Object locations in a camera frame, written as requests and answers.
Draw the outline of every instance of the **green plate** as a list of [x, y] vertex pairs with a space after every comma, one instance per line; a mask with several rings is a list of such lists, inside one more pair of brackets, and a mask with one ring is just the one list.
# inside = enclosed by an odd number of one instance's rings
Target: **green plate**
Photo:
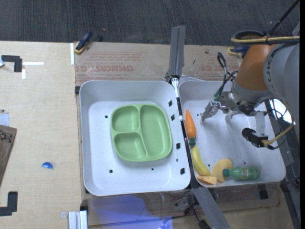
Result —
[[115, 109], [111, 135], [116, 153], [127, 161], [162, 159], [173, 146], [167, 116], [155, 104], [130, 104]]

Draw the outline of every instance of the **plastic bottle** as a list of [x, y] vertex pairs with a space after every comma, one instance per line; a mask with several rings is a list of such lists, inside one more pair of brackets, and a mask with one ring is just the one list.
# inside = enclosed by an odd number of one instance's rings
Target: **plastic bottle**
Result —
[[260, 176], [260, 170], [257, 167], [235, 167], [234, 169], [223, 169], [223, 176], [232, 176], [238, 181], [256, 180]]

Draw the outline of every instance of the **toy banana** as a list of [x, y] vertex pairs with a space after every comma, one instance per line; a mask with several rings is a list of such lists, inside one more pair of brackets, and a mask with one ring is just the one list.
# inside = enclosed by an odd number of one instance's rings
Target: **toy banana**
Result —
[[198, 146], [195, 146], [191, 149], [191, 155], [193, 160], [193, 165], [195, 170], [201, 175], [201, 176], [210, 176], [211, 173], [209, 169], [205, 166], [205, 164], [202, 162]]

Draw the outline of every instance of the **toy bread slice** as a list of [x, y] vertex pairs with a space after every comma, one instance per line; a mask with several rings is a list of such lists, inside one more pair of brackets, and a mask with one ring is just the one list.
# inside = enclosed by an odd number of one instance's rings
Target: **toy bread slice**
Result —
[[205, 184], [208, 185], [216, 185], [217, 183], [217, 178], [213, 176], [197, 176], [197, 179]]

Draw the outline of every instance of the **toy carrot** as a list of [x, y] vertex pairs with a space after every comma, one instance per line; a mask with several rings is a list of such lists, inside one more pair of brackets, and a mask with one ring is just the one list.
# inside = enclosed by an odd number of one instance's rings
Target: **toy carrot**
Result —
[[186, 130], [187, 137], [190, 141], [190, 145], [192, 145], [192, 146], [195, 145], [196, 144], [195, 137], [197, 135], [197, 132], [196, 132], [194, 120], [188, 109], [185, 111], [185, 130]]

